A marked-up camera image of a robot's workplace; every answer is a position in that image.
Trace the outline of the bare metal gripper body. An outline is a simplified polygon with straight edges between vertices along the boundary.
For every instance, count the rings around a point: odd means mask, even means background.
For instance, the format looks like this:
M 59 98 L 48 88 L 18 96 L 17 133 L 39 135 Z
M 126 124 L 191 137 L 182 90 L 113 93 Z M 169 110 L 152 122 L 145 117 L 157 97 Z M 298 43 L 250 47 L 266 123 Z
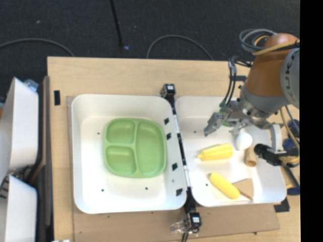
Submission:
M 261 130 L 269 129 L 273 124 L 268 121 L 272 113 L 262 112 L 248 100 L 231 100 L 222 106 L 224 123 L 230 127 L 245 124 L 245 127 L 255 126 Z

